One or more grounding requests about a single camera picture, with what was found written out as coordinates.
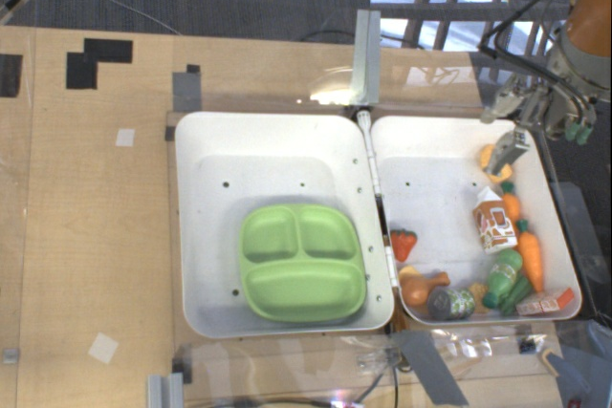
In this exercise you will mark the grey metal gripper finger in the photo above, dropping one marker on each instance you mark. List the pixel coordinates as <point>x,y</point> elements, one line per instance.
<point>499,102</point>
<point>508,153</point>

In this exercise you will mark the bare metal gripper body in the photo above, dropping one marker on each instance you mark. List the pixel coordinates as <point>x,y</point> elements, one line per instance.
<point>557,110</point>

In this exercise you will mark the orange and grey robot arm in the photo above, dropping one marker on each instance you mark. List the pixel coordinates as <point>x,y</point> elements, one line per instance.
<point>590,19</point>

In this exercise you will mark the yellow orange round toy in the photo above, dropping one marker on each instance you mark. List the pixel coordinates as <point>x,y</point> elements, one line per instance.
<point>487,154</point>

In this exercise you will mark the small orange carrot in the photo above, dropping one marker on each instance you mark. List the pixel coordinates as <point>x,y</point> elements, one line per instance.
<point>511,205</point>

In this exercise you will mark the white and brown carton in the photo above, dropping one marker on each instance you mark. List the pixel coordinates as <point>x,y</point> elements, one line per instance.
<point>495,224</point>

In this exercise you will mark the white plastic tray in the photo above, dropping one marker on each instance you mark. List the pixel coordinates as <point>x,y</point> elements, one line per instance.
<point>268,148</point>
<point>430,157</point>

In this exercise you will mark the large orange carrot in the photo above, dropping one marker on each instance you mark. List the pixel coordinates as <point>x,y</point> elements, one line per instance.
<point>531,253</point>

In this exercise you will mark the green bottle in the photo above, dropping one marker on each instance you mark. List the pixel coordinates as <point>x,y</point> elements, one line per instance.
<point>502,274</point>

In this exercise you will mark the thin black and white rod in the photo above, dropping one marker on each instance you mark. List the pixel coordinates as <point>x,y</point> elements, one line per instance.
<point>367,134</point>

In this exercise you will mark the red strawberry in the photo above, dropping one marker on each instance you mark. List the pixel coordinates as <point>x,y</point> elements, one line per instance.
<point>403,244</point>

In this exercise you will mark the dark green pea pod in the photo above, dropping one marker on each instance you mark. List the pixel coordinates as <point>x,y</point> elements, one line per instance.
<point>516,294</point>

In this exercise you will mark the tan biscuit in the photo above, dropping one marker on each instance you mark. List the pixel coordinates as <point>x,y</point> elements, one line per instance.
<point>478,294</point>

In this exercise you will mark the white and orange packet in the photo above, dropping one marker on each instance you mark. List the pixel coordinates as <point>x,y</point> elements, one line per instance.
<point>545,302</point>

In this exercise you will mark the grey and green can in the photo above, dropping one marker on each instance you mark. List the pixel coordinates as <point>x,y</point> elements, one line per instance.
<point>449,303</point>

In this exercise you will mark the orange chicken drumstick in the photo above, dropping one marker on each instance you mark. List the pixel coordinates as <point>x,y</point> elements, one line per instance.
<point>418,289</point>

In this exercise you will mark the green divided plate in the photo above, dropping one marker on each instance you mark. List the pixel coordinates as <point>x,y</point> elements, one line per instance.
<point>301,282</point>

